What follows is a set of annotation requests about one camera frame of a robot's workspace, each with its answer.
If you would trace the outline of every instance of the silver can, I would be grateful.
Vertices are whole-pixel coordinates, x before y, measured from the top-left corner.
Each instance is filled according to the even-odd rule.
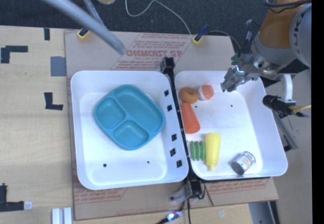
[[[231,167],[235,173],[243,175],[246,170],[248,170],[252,165],[256,163],[255,157],[252,153],[244,151],[238,158],[236,158],[232,163]]]

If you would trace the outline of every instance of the table surface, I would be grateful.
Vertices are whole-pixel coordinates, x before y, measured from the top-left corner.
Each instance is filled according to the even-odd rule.
[[[73,209],[71,150],[65,76],[52,77],[50,57],[65,57],[64,29],[0,26],[0,47],[28,46],[0,64],[0,183],[7,201],[32,201],[32,209],[1,212],[0,223],[51,223],[51,209]],[[44,93],[63,110],[46,110]],[[175,223],[188,223],[185,217]],[[110,217],[77,223],[157,223],[165,212]],[[190,210],[192,223],[252,223],[248,204]]]

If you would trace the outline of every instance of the blue plate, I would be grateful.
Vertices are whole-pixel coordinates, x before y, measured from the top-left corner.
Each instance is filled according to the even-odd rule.
[[[165,117],[156,103],[133,85],[121,85],[95,108],[100,128],[121,148],[139,149],[163,128]]]

